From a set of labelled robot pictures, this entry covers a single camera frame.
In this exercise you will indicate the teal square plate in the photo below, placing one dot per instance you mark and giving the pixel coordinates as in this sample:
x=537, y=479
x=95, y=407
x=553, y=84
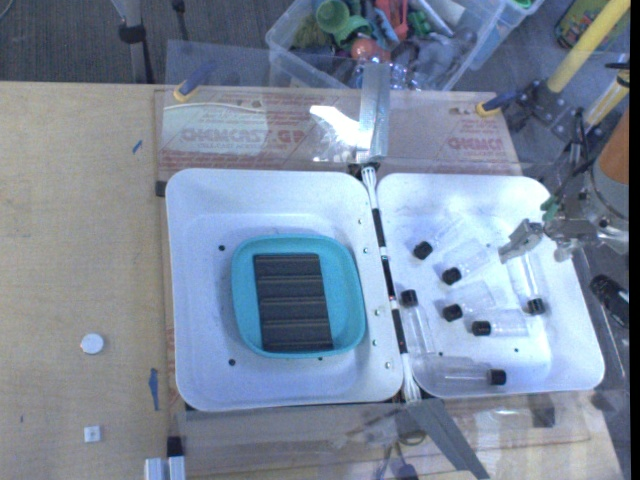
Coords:
x=245, y=293

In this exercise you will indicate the black ribbed rectangular block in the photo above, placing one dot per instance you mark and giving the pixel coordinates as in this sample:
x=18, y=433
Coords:
x=292, y=303

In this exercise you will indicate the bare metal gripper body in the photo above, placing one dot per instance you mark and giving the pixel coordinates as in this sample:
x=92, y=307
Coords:
x=575, y=230

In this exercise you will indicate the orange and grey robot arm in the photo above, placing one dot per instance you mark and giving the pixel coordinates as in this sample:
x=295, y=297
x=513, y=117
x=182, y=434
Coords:
x=616, y=168

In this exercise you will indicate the clear bottle with black cap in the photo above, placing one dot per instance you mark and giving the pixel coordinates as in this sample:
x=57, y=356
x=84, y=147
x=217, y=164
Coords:
x=496, y=377
x=423, y=250
x=481, y=328
x=535, y=306
x=409, y=297
x=452, y=312
x=451, y=275

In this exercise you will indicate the small white square piece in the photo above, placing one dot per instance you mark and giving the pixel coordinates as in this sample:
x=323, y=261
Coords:
x=92, y=433

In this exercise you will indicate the brown cardboard board red print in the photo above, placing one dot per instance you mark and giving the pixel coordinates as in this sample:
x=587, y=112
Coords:
x=280, y=138

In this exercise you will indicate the white plastic tray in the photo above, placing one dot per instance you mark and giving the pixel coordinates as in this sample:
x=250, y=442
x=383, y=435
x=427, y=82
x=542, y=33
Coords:
x=565, y=348
x=200, y=288

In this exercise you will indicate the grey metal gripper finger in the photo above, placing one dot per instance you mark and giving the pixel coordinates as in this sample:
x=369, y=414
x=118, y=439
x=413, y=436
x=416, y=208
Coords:
x=564, y=253
x=522, y=238

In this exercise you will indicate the white round disc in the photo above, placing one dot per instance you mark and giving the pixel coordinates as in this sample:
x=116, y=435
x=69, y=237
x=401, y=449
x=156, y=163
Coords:
x=92, y=343

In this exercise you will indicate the black and grey tripod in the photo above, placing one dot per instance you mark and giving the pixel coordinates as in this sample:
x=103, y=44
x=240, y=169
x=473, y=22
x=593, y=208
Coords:
x=132, y=33

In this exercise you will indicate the thin black and white rod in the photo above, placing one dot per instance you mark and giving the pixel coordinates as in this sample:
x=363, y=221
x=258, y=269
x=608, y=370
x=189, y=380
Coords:
x=386, y=263

